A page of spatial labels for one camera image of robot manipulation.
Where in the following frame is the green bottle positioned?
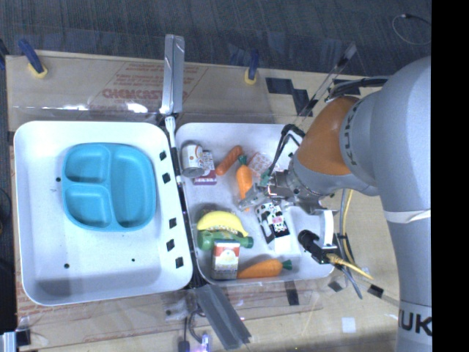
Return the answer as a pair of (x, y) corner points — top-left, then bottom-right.
(197, 229), (254, 252)

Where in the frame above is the black and white cow carton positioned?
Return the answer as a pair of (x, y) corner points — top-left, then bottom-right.
(255, 202), (292, 254)

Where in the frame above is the white and orange small can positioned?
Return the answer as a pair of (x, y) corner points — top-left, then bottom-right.
(181, 142), (205, 178)

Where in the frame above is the orange and white juice carton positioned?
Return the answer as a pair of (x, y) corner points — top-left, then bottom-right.
(210, 239), (241, 281)

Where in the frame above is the orange toy sausage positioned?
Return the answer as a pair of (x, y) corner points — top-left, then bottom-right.
(215, 144), (243, 177)

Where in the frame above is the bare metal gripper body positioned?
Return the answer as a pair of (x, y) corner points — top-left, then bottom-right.
(264, 169), (333, 216)

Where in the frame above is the brown cardboard board red print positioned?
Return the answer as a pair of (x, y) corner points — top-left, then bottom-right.
(5, 49), (327, 348)

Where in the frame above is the black cylinder on white bracket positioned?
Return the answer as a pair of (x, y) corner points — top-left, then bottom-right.
(297, 209), (340, 265)

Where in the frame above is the white plastic tray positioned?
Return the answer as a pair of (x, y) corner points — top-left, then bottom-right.
(13, 120), (194, 307)
(174, 122), (336, 286)

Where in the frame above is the blue divided plate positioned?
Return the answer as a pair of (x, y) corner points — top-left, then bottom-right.
(61, 142), (158, 232)

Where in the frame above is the yellow banana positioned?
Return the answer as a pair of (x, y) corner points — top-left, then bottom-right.
(196, 210), (250, 238)

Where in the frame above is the white and maroon small carton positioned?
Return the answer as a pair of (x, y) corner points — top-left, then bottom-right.
(193, 149), (218, 186)

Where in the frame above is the orange toy carrot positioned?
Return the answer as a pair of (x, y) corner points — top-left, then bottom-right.
(237, 258), (293, 280)
(235, 155), (254, 212)

